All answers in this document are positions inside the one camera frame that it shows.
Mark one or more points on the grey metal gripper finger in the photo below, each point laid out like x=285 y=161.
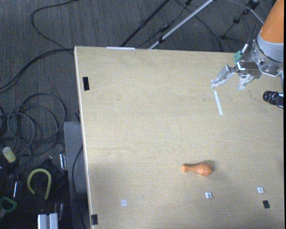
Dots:
x=245 y=80
x=225 y=75

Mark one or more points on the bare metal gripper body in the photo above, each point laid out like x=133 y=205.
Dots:
x=267 y=65

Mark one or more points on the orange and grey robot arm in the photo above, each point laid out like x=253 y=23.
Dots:
x=274 y=25

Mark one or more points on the silver tripod stand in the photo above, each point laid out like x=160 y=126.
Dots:
x=193 y=14

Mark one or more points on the pale wood board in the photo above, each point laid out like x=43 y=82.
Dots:
x=157 y=128

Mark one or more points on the black tripod stand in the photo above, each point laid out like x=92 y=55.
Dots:
x=152 y=15

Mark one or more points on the orange toy chicken drumstick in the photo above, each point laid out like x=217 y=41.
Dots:
x=201 y=169

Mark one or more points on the yellow-green curved strip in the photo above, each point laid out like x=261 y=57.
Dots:
x=39 y=172

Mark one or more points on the pale yellow small bottle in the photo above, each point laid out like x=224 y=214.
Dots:
x=9 y=154

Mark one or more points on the black cylinder on white bracket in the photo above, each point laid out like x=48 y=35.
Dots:
x=272 y=98

